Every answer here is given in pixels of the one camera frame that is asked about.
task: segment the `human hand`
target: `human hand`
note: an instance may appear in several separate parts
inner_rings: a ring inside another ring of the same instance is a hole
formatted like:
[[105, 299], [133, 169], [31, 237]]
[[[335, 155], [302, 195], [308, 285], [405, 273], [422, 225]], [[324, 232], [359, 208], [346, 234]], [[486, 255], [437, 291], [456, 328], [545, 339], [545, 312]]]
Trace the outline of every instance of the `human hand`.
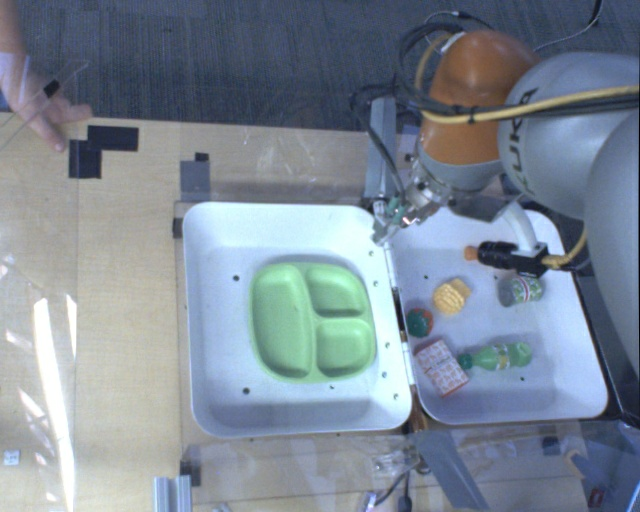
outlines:
[[0, 59], [0, 89], [11, 110], [51, 149], [64, 151], [66, 141], [59, 125], [90, 118], [91, 107], [72, 105], [62, 90], [48, 97], [44, 92], [46, 80], [29, 69], [27, 63], [24, 56], [4, 54]]

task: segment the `table surface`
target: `table surface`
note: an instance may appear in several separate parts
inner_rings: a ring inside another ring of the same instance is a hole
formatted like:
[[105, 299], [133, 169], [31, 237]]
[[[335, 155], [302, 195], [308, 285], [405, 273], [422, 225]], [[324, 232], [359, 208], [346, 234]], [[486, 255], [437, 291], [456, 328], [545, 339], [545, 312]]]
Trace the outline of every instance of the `table surface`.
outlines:
[[[92, 119], [67, 129], [73, 137], [83, 139], [87, 124], [139, 128], [138, 151], [104, 151], [102, 179], [75, 183], [65, 176], [68, 155], [49, 153], [29, 130], [24, 130], [3, 150], [0, 175], [19, 176], [16, 169], [40, 168], [41, 179], [22, 183], [22, 190], [31, 187], [32, 196], [4, 200], [24, 201], [54, 217], [72, 215], [77, 207], [77, 219], [71, 219], [77, 222], [75, 510], [152, 510], [153, 478], [177, 476], [183, 433], [193, 428], [181, 420], [179, 298], [171, 229], [174, 204], [180, 200], [180, 161], [192, 160], [195, 152], [208, 153], [213, 197], [218, 199], [251, 199], [267, 190], [274, 200], [297, 196], [319, 202], [336, 198], [340, 198], [338, 202], [355, 202], [364, 180], [367, 139], [361, 133], [116, 119]], [[63, 194], [77, 194], [77, 203], [71, 201], [65, 211], [40, 204], [43, 197], [64, 203]], [[11, 215], [11, 204], [4, 206], [8, 210], [5, 215]], [[39, 222], [45, 222], [42, 217], [40, 214]], [[63, 220], [53, 218], [58, 223]], [[29, 230], [31, 225], [23, 222], [20, 229]], [[56, 253], [55, 243], [48, 242], [52, 261], [65, 257]], [[12, 249], [22, 251], [20, 261], [28, 262], [28, 247]], [[29, 265], [25, 265], [23, 271], [28, 273]], [[33, 266], [43, 267], [46, 265], [42, 261]], [[9, 395], [16, 393], [16, 383], [24, 378], [21, 371], [10, 360], [0, 361], [3, 450], [19, 449], [21, 443], [33, 444], [27, 440], [30, 433], [24, 411], [9, 400]], [[20, 433], [10, 431], [15, 428], [20, 428]], [[189, 436], [216, 446], [215, 440], [197, 431]], [[237, 447], [232, 443], [218, 446], [227, 450], [227, 456], [236, 454]], [[286, 451], [290, 459], [298, 456], [291, 445]], [[282, 481], [278, 478], [286, 479], [286, 475], [274, 477], [269, 469], [273, 460], [267, 459], [254, 461], [252, 490], [226, 493], [225, 500], [234, 512], [355, 510], [370, 485], [366, 479], [355, 479], [351, 485], [323, 495], [313, 495], [311, 489], [309, 495], [300, 491], [296, 492], [298, 496], [283, 496], [279, 494]], [[506, 465], [500, 471], [496, 472], [495, 461], [486, 460], [478, 462], [474, 471], [481, 476], [481, 489], [490, 502], [496, 503], [496, 510], [532, 505], [534, 501], [540, 509], [583, 510], [579, 480], [566, 471], [559, 457], [550, 459], [537, 458], [537, 467], [551, 463], [555, 469], [540, 469], [528, 478], [507, 477], [512, 464], [507, 459], [502, 461]], [[320, 464], [320, 460], [319, 456], [315, 463]], [[333, 476], [345, 478], [361, 469], [349, 469], [348, 459], [344, 464], [344, 470]], [[45, 510], [46, 479], [42, 467], [26, 457], [17, 467], [2, 467], [0, 508]], [[544, 486], [544, 493], [534, 499], [532, 485]], [[415, 481], [412, 487], [414, 510], [451, 510], [432, 477]], [[194, 510], [210, 511], [216, 496], [225, 496], [222, 489], [220, 494], [215, 488], [208, 492], [211, 501]], [[388, 510], [393, 510], [392, 501], [386, 504]]]

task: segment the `green bottle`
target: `green bottle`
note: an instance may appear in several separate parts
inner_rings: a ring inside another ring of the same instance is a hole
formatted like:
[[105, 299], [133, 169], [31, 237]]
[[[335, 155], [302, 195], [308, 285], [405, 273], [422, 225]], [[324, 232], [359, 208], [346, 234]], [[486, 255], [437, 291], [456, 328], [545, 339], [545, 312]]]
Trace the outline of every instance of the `green bottle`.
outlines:
[[458, 363], [463, 370], [480, 366], [485, 370], [506, 370], [510, 366], [526, 366], [531, 362], [531, 347], [528, 343], [497, 343], [473, 354], [460, 354]]

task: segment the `green plate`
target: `green plate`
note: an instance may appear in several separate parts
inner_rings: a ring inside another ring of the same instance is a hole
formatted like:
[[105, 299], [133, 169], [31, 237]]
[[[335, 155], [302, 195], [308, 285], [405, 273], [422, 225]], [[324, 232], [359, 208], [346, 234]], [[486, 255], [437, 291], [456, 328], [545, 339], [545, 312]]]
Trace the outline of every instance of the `green plate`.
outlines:
[[279, 263], [253, 278], [251, 344], [262, 368], [292, 382], [364, 371], [376, 353], [367, 291], [338, 265]]

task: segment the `wooden table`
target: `wooden table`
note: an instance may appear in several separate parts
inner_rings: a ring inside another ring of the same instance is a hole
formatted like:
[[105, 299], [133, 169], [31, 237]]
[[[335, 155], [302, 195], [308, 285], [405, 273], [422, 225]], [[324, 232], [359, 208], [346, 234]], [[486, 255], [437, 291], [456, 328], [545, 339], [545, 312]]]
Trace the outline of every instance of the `wooden table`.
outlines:
[[[11, 251], [25, 279], [44, 289], [68, 290], [77, 303], [76, 359], [58, 361], [66, 370], [62, 380], [75, 385], [70, 384], [65, 394], [75, 460], [75, 510], [152, 510], [153, 478], [177, 476], [183, 433], [216, 443], [190, 431], [193, 425], [181, 419], [172, 237], [180, 161], [193, 160], [196, 152], [209, 154], [214, 199], [355, 203], [364, 183], [367, 139], [361, 133], [113, 119], [68, 127], [70, 136], [84, 139], [87, 124], [139, 128], [138, 151], [104, 151], [102, 179], [73, 180], [67, 176], [67, 154], [50, 153], [29, 130], [22, 131], [0, 155], [2, 225], [11, 242], [4, 247], [7, 237], [1, 238], [0, 231], [0, 248]], [[6, 304], [18, 307], [15, 301]], [[36, 390], [32, 398], [44, 414], [42, 421], [48, 419], [46, 393], [41, 385], [38, 388], [41, 371], [34, 363], [33, 347], [15, 346], [15, 340], [10, 350], [4, 343], [0, 352], [10, 355], [0, 360], [0, 441], [3, 450], [20, 449], [22, 458], [18, 466], [0, 469], [0, 508], [44, 510], [38, 507], [45, 503], [46, 493], [60, 497], [63, 487], [57, 467], [33, 457], [44, 449], [29, 430], [19, 389], [27, 382]], [[330, 446], [326, 439], [316, 446]], [[219, 446], [230, 450], [226, 453], [234, 460], [246, 448], [244, 444], [236, 453], [233, 444]], [[274, 447], [274, 456], [267, 454], [256, 462], [253, 490], [246, 488], [244, 495], [236, 493], [229, 501], [234, 512], [355, 510], [370, 485], [368, 478], [358, 481], [363, 471], [357, 464], [362, 461], [356, 464], [355, 458], [347, 457], [343, 468], [327, 476], [346, 481], [335, 492], [278, 498], [283, 482], [274, 477], [274, 464], [282, 463], [283, 453], [288, 460], [299, 454], [288, 441], [280, 451], [277, 440], [263, 446]], [[333, 453], [317, 454], [317, 467], [341, 456], [328, 451]], [[496, 510], [508, 510], [534, 503], [535, 484], [544, 486], [544, 493], [536, 492], [536, 506], [582, 510], [578, 480], [562, 469], [558, 457], [554, 459], [544, 478], [539, 476], [544, 472], [531, 467], [528, 478], [510, 478], [508, 460], [497, 472], [493, 463], [489, 469], [478, 463], [481, 480], [482, 475], [492, 475], [484, 478], [483, 493], [503, 503]], [[348, 467], [350, 461], [354, 467]], [[225, 478], [222, 481], [228, 482], [229, 475]], [[414, 485], [421, 496], [414, 499], [414, 510], [450, 510], [433, 477]], [[269, 486], [274, 486], [272, 493]], [[211, 511], [215, 491], [210, 490], [210, 503], [194, 510]], [[394, 509], [393, 500], [387, 507]]]

